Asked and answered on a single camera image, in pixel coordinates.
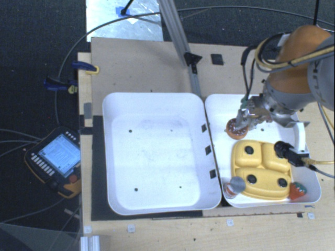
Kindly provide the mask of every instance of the black circle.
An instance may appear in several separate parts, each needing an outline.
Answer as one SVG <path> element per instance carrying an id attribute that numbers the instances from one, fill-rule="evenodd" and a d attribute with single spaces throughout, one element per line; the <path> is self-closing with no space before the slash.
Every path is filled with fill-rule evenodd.
<path id="1" fill-rule="evenodd" d="M 284 179 L 284 178 L 280 178 L 280 179 L 278 179 L 278 185 L 279 185 L 280 187 L 282 187 L 282 188 L 287 187 L 287 181 L 286 181 L 286 179 Z"/>
<path id="2" fill-rule="evenodd" d="M 244 148 L 244 151 L 248 154 L 253 154 L 253 148 L 251 146 L 247 146 Z"/>
<path id="3" fill-rule="evenodd" d="M 257 178 L 254 176 L 254 175 L 249 175 L 247 177 L 247 181 L 250 183 L 250 184 L 255 184 L 257 182 Z"/>

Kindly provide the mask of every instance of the yellow clamp pad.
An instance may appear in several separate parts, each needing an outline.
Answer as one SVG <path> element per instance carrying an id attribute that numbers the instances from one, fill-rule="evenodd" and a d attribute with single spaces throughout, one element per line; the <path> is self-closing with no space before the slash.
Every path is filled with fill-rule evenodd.
<path id="1" fill-rule="evenodd" d="M 245 181 L 243 195 L 265 199 L 282 200 L 288 197 L 292 182 L 291 165 L 279 158 L 274 144 L 255 140 L 238 141 L 231 156 L 232 177 Z"/>
<path id="2" fill-rule="evenodd" d="M 93 71 L 85 71 L 86 74 L 98 74 L 100 72 L 100 69 L 98 66 L 94 66 L 96 68 L 96 72 L 93 72 Z"/>

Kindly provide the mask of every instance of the metal plate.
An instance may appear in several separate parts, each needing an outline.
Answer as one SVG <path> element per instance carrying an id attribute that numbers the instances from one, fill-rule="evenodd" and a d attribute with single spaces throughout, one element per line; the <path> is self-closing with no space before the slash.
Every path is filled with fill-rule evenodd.
<path id="1" fill-rule="evenodd" d="M 108 21 L 121 18 L 116 8 L 125 7 L 128 2 L 129 0 L 86 0 L 87 31 Z M 129 7 L 130 15 L 158 11 L 157 0 L 134 0 Z M 153 15 L 141 19 L 122 20 L 92 32 L 87 36 L 88 42 L 91 41 L 91 37 L 163 41 L 161 16 Z"/>

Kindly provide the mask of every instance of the white tray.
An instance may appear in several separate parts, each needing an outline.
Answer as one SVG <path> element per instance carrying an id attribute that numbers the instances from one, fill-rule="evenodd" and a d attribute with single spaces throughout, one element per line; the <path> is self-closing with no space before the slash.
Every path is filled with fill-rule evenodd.
<path id="1" fill-rule="evenodd" d="M 221 183 L 228 182 L 231 178 L 231 151 L 237 142 L 225 132 L 226 124 L 231 118 L 235 118 L 244 95 L 210 95 L 205 102 L 208 122 L 210 124 L 211 138 L 214 145 L 216 162 L 221 177 Z M 250 130 L 245 140 L 258 140 L 270 143 L 277 141 L 288 142 L 294 145 L 293 128 L 283 128 L 276 122 L 258 124 L 257 128 Z M 307 188 L 307 193 L 294 202 L 289 199 L 269 201 L 237 195 L 234 199 L 227 199 L 233 207 L 258 207 L 284 203 L 314 203 L 321 197 L 321 188 L 316 173 L 306 167 L 292 166 L 292 181 L 297 181 Z"/>
<path id="2" fill-rule="evenodd" d="M 108 202 L 116 213 L 203 210 L 220 203 L 199 97 L 112 93 L 103 101 L 103 117 Z"/>

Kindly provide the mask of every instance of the black connector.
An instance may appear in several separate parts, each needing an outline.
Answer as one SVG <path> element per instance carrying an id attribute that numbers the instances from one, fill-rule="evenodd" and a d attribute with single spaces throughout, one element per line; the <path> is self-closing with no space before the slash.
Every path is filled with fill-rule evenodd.
<path id="1" fill-rule="evenodd" d="M 278 141 L 274 145 L 274 151 L 279 158 L 286 158 L 291 165 L 296 167 L 305 166 L 302 157 L 294 151 L 291 151 L 291 148 L 293 148 L 292 145 L 283 141 Z"/>

